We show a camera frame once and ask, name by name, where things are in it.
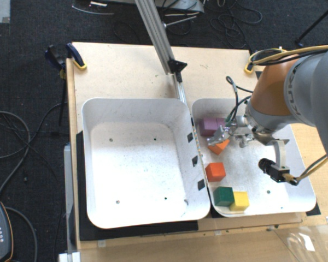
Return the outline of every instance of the yellow block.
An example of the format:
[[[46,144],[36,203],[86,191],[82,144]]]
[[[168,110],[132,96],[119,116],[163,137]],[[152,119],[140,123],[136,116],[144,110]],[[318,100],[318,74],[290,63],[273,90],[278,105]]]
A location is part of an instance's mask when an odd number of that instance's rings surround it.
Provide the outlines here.
[[[247,191],[233,191],[233,196],[235,197],[235,201],[230,205],[231,211],[244,211],[247,207],[249,207]]]

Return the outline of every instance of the black floor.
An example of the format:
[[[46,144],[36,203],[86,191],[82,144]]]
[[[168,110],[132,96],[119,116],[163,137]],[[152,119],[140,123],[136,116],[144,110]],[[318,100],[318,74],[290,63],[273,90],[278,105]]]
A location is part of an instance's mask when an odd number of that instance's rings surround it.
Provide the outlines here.
[[[134,5],[113,3],[100,9],[89,7],[89,3],[11,0],[10,24],[0,23],[0,110],[19,116],[31,136],[36,134],[0,200],[25,214],[33,224],[41,262],[56,261],[57,254],[67,249],[63,217],[63,149],[69,139],[67,106],[61,126],[56,107],[36,133],[44,115],[61,102],[63,87],[58,71],[45,61],[45,50],[53,44],[66,56],[64,45],[70,41],[151,44]],[[205,14],[170,27],[168,38],[173,46],[250,51],[282,46],[291,50],[297,48],[295,40],[327,10],[328,0],[226,0],[223,7],[218,7],[216,0],[209,0]],[[173,17],[165,17],[165,23],[171,21]],[[304,46],[328,44],[328,15],[301,42]],[[9,155],[0,159],[0,186],[24,155],[24,150],[19,151],[27,148],[22,139],[28,139],[17,118],[10,114],[7,117],[14,125],[8,125],[0,115],[0,157]],[[16,130],[21,138],[12,127],[22,130]],[[14,259],[32,261],[34,246],[29,227],[16,214],[9,215],[15,240]]]

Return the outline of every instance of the cube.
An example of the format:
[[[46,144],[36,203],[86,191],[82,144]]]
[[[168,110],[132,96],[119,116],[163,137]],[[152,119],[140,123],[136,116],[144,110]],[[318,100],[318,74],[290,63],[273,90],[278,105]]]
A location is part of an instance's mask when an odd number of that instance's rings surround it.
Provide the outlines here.
[[[229,207],[235,201],[232,187],[219,186],[215,189],[213,195],[215,206]]]
[[[213,136],[218,130],[218,123],[215,117],[205,117],[199,124],[201,136]]]
[[[219,155],[226,148],[229,142],[230,140],[226,140],[214,146],[208,146],[208,149],[210,149],[215,154]]]
[[[225,127],[225,119],[224,119],[224,118],[218,117],[218,118],[216,119],[216,122],[217,122],[217,124],[218,124],[218,128],[220,127],[220,125],[221,125],[222,127]]]
[[[210,163],[206,167],[208,182],[221,181],[225,176],[225,167],[222,162]]]
[[[235,191],[233,192],[235,198],[234,203],[230,205],[231,211],[241,212],[249,207],[249,198],[247,191]]]

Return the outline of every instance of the white tray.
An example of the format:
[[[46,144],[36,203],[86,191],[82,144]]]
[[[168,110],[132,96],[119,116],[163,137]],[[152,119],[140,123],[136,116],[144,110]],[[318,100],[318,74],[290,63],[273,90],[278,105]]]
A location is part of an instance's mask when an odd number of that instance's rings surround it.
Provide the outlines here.
[[[273,146],[264,146],[252,141],[245,148],[231,138],[230,143],[220,155],[207,147],[207,137],[200,136],[199,122],[204,117],[227,117],[235,105],[235,99],[199,99],[192,105],[192,116],[197,128],[204,167],[209,163],[223,162],[226,177],[220,182],[209,182],[211,197],[218,186],[232,187],[234,191],[247,191],[250,206],[243,212],[232,212],[228,207],[215,206],[216,211],[225,217],[265,215],[272,213],[306,212],[316,204],[316,197],[309,178],[303,179],[298,186],[288,183],[276,183],[258,167],[261,158],[276,161]],[[245,105],[238,109],[238,115],[244,114]],[[290,173],[299,176],[304,170],[304,163],[298,150],[290,126],[280,130],[278,139],[289,139],[286,144],[286,164]]]
[[[192,162],[198,149],[185,104],[178,99],[92,98],[81,113],[87,215],[95,226],[207,215],[204,168],[199,158]]]

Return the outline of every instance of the green block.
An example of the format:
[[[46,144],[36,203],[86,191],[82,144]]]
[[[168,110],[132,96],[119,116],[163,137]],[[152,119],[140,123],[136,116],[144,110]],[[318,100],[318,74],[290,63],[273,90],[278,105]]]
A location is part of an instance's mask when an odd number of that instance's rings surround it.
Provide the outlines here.
[[[229,207],[235,202],[232,187],[218,187],[214,191],[214,204],[219,207]]]

